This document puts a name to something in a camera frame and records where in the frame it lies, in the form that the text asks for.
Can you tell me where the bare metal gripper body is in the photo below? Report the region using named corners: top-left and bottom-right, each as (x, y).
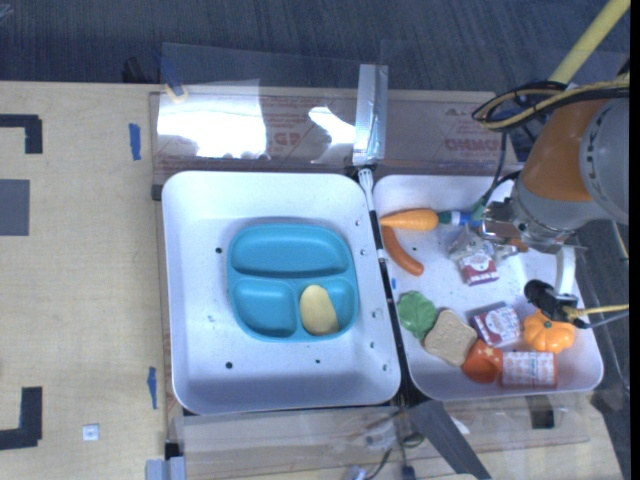
top-left (479, 199), bottom-right (577, 256)

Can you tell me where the orange pumpkin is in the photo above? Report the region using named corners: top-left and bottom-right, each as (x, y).
top-left (521, 309), bottom-right (578, 355)

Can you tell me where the orange block with star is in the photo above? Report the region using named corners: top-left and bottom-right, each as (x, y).
top-left (460, 339), bottom-right (505, 385)

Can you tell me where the white and orange can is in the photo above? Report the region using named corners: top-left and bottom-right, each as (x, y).
top-left (500, 350), bottom-right (558, 389)

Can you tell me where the red and white carton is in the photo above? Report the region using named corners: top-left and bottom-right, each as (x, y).
top-left (456, 249), bottom-right (501, 288)
top-left (469, 305), bottom-right (523, 349)

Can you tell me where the green lettuce leaf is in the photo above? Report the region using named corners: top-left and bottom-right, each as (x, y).
top-left (395, 290), bottom-right (440, 341)

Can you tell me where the blue divided plate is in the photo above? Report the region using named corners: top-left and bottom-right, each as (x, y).
top-left (225, 223), bottom-right (361, 344)

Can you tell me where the black cylinder on white bracket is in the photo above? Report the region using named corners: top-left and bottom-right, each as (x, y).
top-left (523, 246), bottom-right (580, 323)

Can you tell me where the orange sausage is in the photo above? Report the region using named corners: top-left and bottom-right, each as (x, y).
top-left (380, 224), bottom-right (426, 277)

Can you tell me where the white plastic tray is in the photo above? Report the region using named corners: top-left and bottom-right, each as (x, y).
top-left (160, 169), bottom-right (403, 416)
top-left (371, 173), bottom-right (605, 403)

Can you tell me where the yellow potato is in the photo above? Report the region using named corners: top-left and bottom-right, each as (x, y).
top-left (298, 283), bottom-right (342, 337)

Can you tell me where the orange carrot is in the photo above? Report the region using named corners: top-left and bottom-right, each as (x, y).
top-left (378, 207), bottom-right (452, 233)

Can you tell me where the tan bread slice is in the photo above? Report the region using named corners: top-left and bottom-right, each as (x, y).
top-left (422, 308), bottom-right (479, 368)

